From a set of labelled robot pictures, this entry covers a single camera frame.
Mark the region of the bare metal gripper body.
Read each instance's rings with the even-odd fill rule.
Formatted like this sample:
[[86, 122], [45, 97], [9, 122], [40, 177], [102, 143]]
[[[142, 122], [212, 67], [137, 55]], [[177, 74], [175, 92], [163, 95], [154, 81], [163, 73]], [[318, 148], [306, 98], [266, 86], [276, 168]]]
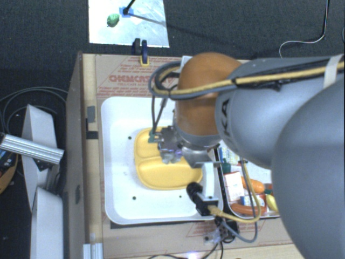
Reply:
[[187, 133], [176, 125], [167, 126], [155, 133], [155, 142], [161, 156], [161, 152], [171, 152], [181, 149], [184, 159], [191, 168], [200, 168], [211, 159], [208, 151], [219, 143], [218, 135], [194, 135]]

